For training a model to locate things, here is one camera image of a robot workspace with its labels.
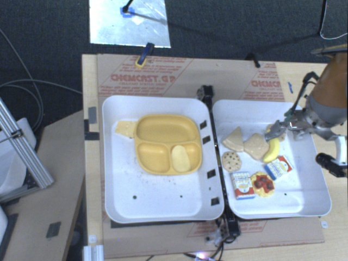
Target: yellow banana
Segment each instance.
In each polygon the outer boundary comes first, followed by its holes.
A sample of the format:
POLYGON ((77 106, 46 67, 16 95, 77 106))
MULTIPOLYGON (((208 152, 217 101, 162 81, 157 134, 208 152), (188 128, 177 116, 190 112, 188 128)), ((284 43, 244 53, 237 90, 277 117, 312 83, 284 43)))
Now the yellow banana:
POLYGON ((271 161, 274 161, 278 157, 279 148, 280 148, 279 138, 278 137, 272 138, 270 140, 270 148, 268 149, 267 153, 263 157, 263 162, 270 163, 271 161))

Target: yellow divided plate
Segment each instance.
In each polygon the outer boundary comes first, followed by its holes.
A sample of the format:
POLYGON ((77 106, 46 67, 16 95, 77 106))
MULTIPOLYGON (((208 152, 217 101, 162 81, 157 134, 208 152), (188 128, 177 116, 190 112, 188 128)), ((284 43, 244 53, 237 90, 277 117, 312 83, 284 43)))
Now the yellow divided plate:
POLYGON ((183 175, 201 166, 200 133, 186 116, 143 116, 136 124, 134 140, 138 162, 149 173, 183 175))

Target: metal plate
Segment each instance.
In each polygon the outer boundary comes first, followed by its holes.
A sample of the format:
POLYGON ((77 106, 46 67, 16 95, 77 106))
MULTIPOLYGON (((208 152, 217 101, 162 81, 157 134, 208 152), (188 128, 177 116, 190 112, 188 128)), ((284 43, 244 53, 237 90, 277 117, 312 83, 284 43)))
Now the metal plate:
POLYGON ((164 0, 134 0, 131 14, 122 7, 129 0, 89 0, 90 42, 125 46, 170 48, 167 15, 164 0))

